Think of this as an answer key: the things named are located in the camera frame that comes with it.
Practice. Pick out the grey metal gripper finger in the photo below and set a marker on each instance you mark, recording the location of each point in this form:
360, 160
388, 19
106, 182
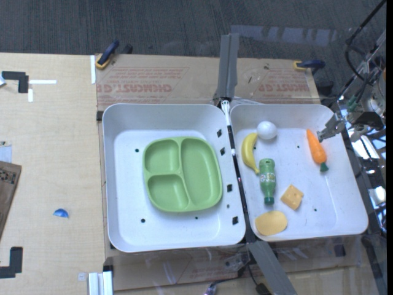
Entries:
326, 128
335, 131

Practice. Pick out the green divided plate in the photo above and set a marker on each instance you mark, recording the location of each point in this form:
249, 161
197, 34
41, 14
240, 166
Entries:
196, 171

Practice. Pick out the brown paper packet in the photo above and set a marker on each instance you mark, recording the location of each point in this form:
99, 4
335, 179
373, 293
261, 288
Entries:
7, 189

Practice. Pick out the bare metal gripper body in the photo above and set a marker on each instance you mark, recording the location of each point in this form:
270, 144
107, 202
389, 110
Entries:
365, 120

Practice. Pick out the orange carrot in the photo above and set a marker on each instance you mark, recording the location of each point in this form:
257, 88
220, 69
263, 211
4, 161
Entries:
316, 149

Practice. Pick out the brown cardboard board red print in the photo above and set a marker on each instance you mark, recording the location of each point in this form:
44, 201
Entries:
159, 84

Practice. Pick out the white plastic tray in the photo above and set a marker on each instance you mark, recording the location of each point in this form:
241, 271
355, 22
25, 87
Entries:
331, 195
129, 226

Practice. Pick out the small blue scrap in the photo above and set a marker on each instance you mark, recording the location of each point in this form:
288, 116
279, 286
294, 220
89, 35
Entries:
60, 213

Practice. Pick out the white ball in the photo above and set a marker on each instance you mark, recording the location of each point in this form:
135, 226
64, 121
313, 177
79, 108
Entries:
266, 130

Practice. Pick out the green plastic bottle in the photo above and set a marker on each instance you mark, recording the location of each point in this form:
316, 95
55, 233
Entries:
267, 180

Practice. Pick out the yellow banana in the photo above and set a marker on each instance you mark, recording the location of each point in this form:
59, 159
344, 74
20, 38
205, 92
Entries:
247, 155

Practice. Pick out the yellow round biscuit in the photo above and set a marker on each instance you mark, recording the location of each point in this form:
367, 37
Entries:
270, 223

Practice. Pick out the yellow cheese wedge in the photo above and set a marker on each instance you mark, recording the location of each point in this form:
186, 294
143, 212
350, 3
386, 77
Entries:
291, 197

